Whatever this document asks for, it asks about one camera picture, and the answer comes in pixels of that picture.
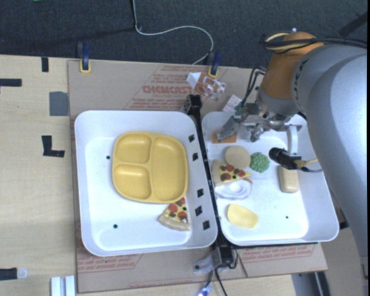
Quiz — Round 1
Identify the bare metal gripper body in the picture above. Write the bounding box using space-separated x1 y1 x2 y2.
238 102 302 132

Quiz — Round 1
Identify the flat orange piece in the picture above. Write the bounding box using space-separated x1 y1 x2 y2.
211 130 239 144

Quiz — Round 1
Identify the small white packet, red print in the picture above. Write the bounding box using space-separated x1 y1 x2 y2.
222 94 243 113

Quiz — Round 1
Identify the round tan biscuit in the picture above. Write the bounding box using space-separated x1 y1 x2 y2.
224 145 252 170

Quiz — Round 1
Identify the toy pizza slice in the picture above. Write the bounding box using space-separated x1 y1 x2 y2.
157 197 192 232
210 159 253 188

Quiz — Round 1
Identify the thin black rod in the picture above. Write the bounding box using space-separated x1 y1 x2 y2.
191 109 224 247

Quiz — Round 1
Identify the white and orange carton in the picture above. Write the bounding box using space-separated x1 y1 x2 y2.
185 72 227 102

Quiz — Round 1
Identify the beige toy bread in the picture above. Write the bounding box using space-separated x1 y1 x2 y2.
277 165 300 194

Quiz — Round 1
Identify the white toy fried egg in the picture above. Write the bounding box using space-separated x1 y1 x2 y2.
214 181 253 201

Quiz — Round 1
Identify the yellow divided plate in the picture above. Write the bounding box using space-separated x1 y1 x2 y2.
111 131 189 205

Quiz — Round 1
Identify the yellow toy potato chip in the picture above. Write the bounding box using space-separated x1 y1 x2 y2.
226 203 260 230

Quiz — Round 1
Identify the white plastic tray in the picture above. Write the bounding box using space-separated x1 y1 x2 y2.
74 110 219 257
200 111 340 247

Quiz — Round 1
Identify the brown cardboard board, red print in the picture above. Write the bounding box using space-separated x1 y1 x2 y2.
67 59 329 294

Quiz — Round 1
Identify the black cylinder on white bracket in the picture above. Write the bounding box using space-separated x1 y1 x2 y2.
268 123 303 170

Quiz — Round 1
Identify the black block with thin wires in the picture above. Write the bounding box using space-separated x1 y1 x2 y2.
186 94 203 116
213 243 239 270

